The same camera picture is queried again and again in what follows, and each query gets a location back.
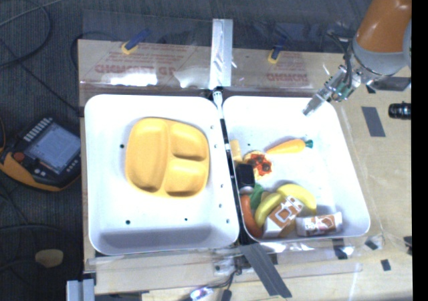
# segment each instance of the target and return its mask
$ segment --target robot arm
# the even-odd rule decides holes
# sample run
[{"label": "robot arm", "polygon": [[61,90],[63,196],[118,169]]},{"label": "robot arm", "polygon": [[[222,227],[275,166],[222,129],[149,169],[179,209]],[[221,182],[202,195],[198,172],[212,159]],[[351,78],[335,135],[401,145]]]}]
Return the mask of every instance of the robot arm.
[{"label": "robot arm", "polygon": [[361,85],[411,68],[412,0],[372,0],[344,56],[345,64],[313,96],[307,116],[325,101],[342,101]]}]

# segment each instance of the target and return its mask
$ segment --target chocolate milk carton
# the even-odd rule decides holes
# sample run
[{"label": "chocolate milk carton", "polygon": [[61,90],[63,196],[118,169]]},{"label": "chocolate milk carton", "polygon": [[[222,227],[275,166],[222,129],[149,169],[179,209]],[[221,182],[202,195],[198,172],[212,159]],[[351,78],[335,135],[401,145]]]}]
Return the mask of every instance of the chocolate milk carton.
[{"label": "chocolate milk carton", "polygon": [[263,227],[263,238],[277,238],[287,227],[294,226],[296,216],[303,207],[303,203],[295,197],[287,197],[268,215]]}]

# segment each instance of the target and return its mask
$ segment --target yellow divided plate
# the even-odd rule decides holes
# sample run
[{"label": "yellow divided plate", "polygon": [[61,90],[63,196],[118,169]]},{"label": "yellow divided plate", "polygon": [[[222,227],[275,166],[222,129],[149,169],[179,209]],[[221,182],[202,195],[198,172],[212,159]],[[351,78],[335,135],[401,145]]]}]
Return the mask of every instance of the yellow divided plate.
[{"label": "yellow divided plate", "polygon": [[125,172],[131,185],[152,195],[196,195],[208,179],[207,138],[183,122],[143,118],[130,132]]}]

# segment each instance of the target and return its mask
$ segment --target blue and yellow clamp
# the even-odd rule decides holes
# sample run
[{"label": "blue and yellow clamp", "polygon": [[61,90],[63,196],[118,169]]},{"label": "blue and yellow clamp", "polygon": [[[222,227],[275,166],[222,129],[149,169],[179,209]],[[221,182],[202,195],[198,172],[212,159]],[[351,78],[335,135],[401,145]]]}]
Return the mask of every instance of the blue and yellow clamp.
[{"label": "blue and yellow clamp", "polygon": [[134,52],[138,47],[138,43],[144,41],[146,37],[149,35],[149,33],[150,31],[148,29],[144,29],[141,32],[137,33],[129,41],[122,44],[122,52],[126,55],[129,55],[132,52]]},{"label": "blue and yellow clamp", "polygon": [[280,53],[282,50],[284,50],[284,44],[286,43],[286,38],[284,36],[281,36],[278,43],[272,48],[272,50],[269,53],[269,56],[267,57],[267,60],[269,63],[275,64],[278,62],[278,59],[280,58]]}]

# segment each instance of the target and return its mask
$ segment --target yellow banana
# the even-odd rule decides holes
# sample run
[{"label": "yellow banana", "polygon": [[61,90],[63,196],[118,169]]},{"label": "yellow banana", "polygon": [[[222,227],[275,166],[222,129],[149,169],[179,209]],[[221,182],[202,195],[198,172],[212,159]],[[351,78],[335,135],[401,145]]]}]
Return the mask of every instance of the yellow banana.
[{"label": "yellow banana", "polygon": [[255,222],[259,227],[263,226],[269,213],[272,212],[283,200],[285,200],[285,197],[279,193],[270,193],[263,199],[254,214]]},{"label": "yellow banana", "polygon": [[311,213],[316,214],[316,198],[306,188],[294,183],[288,183],[279,187],[276,193],[281,194],[283,197],[293,195],[295,198],[299,199]]}]

